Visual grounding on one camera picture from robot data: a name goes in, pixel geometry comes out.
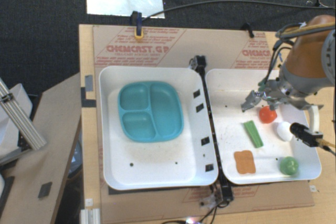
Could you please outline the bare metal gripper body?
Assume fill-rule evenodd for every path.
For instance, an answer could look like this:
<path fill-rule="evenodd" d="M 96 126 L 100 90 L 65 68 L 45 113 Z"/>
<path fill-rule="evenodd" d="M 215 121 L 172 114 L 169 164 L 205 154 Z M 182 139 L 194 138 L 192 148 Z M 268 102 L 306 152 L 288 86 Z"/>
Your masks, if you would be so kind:
<path fill-rule="evenodd" d="M 290 104 L 299 110 L 307 110 L 311 104 L 306 97 L 315 93 L 315 80 L 308 78 L 294 79 L 291 83 L 286 78 L 264 79 L 260 82 L 262 99 L 282 99 L 282 104 Z"/>

